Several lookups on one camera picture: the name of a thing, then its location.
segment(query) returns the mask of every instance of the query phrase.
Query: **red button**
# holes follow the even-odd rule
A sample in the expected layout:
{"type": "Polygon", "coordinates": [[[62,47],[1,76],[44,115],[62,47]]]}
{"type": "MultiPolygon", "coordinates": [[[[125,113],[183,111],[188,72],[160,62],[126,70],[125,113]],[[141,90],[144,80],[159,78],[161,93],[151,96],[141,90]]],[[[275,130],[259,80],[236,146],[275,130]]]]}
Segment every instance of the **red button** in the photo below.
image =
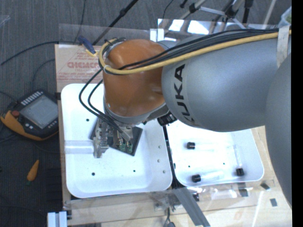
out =
{"type": "Polygon", "coordinates": [[[13,115],[15,118],[18,118],[20,113],[19,113],[19,111],[14,110],[14,111],[11,112],[11,115],[13,115]]]}

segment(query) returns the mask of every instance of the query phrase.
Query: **gray carpet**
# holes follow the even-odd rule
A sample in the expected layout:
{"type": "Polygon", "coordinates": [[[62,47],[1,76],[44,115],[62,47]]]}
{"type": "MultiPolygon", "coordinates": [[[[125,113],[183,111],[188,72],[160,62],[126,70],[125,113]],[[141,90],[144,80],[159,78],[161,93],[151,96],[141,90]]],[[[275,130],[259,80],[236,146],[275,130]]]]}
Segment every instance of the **gray carpet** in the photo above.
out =
{"type": "MultiPolygon", "coordinates": [[[[55,93],[54,44],[62,39],[60,24],[107,27],[131,1],[86,0],[83,13],[84,0],[0,0],[0,15],[10,17],[0,27],[0,112],[12,98],[19,98],[33,88],[55,93]]],[[[157,19],[162,18],[170,1],[139,0],[115,27],[156,28],[157,19]]],[[[181,9],[183,0],[174,0],[165,18],[180,18],[197,1],[188,0],[186,8],[181,9]]],[[[228,1],[207,0],[204,6],[221,10],[228,1]]],[[[248,23],[262,23],[269,1],[254,0],[248,23]]],[[[292,0],[278,0],[269,24],[278,24],[291,4],[292,0]]],[[[243,11],[241,6],[236,16],[240,21],[243,11]]],[[[213,18],[213,14],[197,11],[187,19],[211,21],[213,18]]],[[[51,171],[60,169],[58,151],[58,135],[33,142],[15,135],[0,123],[0,227],[43,227],[48,212],[62,210],[60,196],[49,199],[47,187],[51,171]],[[27,173],[37,159],[40,160],[37,178],[26,186],[27,173]]]]}

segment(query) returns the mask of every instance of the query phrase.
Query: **white cable tie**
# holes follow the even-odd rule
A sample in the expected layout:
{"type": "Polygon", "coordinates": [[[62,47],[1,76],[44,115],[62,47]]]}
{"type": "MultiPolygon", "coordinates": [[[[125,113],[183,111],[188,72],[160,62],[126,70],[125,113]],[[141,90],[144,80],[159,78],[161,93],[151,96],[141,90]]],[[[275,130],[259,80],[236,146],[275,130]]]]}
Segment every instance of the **white cable tie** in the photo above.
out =
{"type": "Polygon", "coordinates": [[[288,55],[289,25],[279,28],[276,50],[276,65],[279,68],[288,55]]]}
{"type": "Polygon", "coordinates": [[[103,67],[103,71],[106,73],[106,74],[109,74],[107,71],[106,71],[106,67],[109,67],[109,68],[111,68],[111,66],[110,65],[105,65],[104,67],[103,67]]]}

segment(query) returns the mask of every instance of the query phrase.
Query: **white tray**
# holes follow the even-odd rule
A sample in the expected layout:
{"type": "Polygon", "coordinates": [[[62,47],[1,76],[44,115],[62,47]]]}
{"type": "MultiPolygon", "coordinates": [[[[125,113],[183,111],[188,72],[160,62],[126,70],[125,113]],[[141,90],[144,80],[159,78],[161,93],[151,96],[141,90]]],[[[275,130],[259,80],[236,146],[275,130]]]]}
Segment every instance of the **white tray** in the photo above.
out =
{"type": "Polygon", "coordinates": [[[258,181],[264,174],[251,130],[214,132],[176,121],[167,132],[176,178],[184,186],[258,181]],[[188,149],[188,142],[195,149],[188,149]],[[236,175],[239,164],[243,176],[236,175]],[[193,175],[201,175],[201,181],[193,182],[193,175]]]}
{"type": "MultiPolygon", "coordinates": [[[[85,103],[95,85],[90,84],[84,91],[85,103]]],[[[138,126],[143,132],[135,156],[109,148],[102,158],[94,158],[89,136],[97,117],[79,102],[83,86],[69,84],[61,93],[66,184],[70,193],[88,198],[167,189],[172,172],[163,130],[156,120],[138,126]]],[[[91,101],[103,112],[103,85],[91,101]]]]}

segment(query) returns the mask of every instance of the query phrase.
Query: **orange carrot-shaped object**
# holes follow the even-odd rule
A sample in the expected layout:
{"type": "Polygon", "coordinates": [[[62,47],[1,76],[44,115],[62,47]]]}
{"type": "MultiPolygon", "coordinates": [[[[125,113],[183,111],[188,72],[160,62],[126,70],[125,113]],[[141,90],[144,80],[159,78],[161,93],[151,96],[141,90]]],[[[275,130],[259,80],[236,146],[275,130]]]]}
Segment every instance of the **orange carrot-shaped object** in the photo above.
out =
{"type": "Polygon", "coordinates": [[[27,185],[30,185],[30,183],[36,178],[37,172],[38,172],[38,166],[39,166],[39,160],[37,160],[30,171],[27,174],[27,185]]]}

